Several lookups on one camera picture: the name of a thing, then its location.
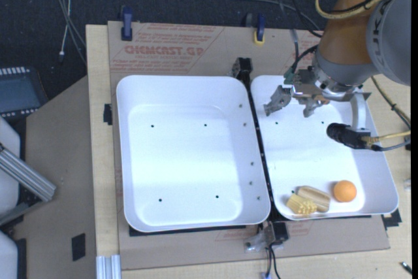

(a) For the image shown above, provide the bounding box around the orange ball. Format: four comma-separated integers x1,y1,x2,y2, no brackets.
332,179,357,203

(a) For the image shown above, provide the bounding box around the white plastic tray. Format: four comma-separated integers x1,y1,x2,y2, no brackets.
116,74,272,233
249,74,400,222

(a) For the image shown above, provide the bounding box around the brown cardboard board red print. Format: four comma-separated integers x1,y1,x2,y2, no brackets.
106,20,391,271

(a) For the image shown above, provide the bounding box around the black cylinder on white bracket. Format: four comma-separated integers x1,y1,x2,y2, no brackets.
326,91,373,150

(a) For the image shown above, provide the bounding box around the tan bread loaf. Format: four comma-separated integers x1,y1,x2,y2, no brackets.
295,185,331,214

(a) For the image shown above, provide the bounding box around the yellow ridged block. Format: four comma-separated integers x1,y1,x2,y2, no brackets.
285,193,317,216

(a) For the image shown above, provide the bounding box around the thin black rod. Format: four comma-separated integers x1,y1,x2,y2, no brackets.
242,74,279,223

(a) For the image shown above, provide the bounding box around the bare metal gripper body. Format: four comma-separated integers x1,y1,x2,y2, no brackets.
291,69,355,106

